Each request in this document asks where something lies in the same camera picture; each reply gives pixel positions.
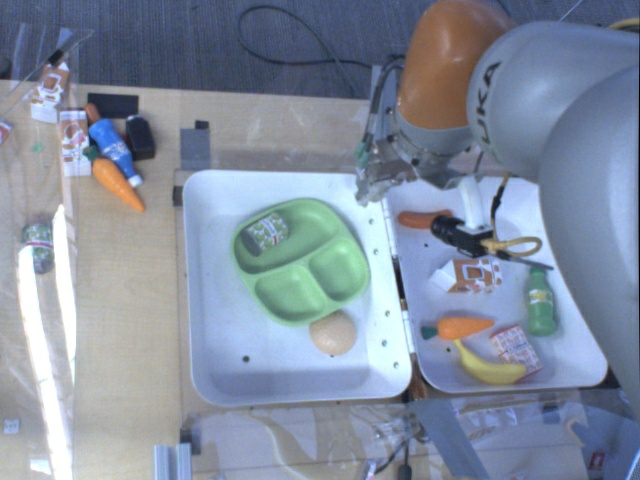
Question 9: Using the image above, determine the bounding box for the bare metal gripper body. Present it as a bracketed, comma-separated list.
[366, 137, 466, 190]

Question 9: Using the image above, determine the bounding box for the green and white can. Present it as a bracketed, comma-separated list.
[241, 211, 291, 257]
[20, 222, 55, 275]

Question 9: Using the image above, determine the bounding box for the green divided plate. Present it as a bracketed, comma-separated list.
[230, 197, 372, 328]

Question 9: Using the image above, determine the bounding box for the orange and white carton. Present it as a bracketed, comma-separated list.
[58, 109, 93, 178]
[28, 62, 71, 124]
[427, 257, 504, 295]

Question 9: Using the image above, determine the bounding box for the tan round bread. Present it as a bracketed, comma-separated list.
[308, 310, 358, 357]

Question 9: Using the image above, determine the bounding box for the orange carrot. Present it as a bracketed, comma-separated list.
[83, 145, 146, 213]
[420, 316, 495, 342]

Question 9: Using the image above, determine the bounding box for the white plastic tray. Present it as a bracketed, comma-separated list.
[182, 169, 414, 408]
[384, 175, 610, 395]

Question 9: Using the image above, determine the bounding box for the green bottle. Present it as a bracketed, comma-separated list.
[527, 266, 557, 338]

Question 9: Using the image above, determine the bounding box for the orange and white packet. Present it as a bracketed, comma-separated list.
[489, 323, 544, 379]

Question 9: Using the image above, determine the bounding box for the yellow banana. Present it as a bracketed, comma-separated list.
[452, 337, 528, 387]

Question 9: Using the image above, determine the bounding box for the black box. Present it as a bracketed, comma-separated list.
[124, 114, 157, 162]

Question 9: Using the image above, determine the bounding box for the blue bottle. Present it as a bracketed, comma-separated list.
[88, 117, 144, 188]

